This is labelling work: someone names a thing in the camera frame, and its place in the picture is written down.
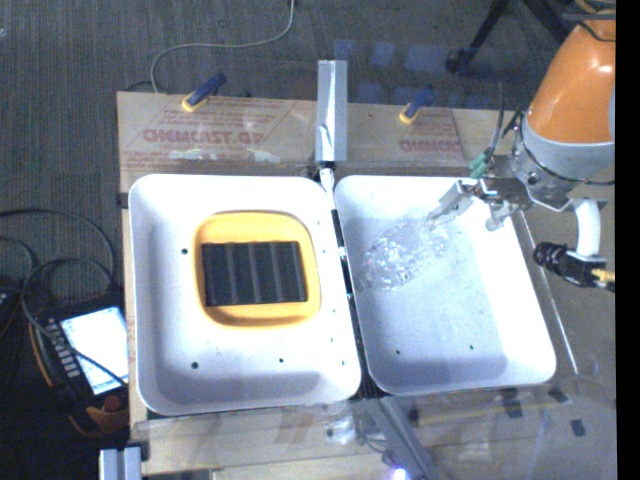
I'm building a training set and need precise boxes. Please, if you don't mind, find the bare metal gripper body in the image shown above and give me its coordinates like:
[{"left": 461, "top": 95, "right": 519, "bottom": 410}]
[{"left": 478, "top": 154, "right": 575, "bottom": 214}]

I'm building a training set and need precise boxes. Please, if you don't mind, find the white plastic tray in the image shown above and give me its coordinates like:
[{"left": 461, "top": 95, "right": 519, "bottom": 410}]
[
  {"left": 332, "top": 174, "right": 558, "bottom": 398},
  {"left": 127, "top": 172, "right": 363, "bottom": 417}
]

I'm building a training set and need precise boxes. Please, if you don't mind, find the black ribbed rectangular block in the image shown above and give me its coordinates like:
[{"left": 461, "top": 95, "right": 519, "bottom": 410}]
[{"left": 200, "top": 240, "right": 309, "bottom": 307}]

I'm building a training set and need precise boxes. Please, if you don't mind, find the brown cardboard board red print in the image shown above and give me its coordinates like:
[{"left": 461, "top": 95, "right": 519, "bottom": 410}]
[{"left": 115, "top": 90, "right": 581, "bottom": 475}]

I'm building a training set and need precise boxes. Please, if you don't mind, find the black cylinder on white bracket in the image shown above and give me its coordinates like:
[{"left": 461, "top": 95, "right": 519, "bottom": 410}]
[{"left": 532, "top": 197, "right": 609, "bottom": 289}]

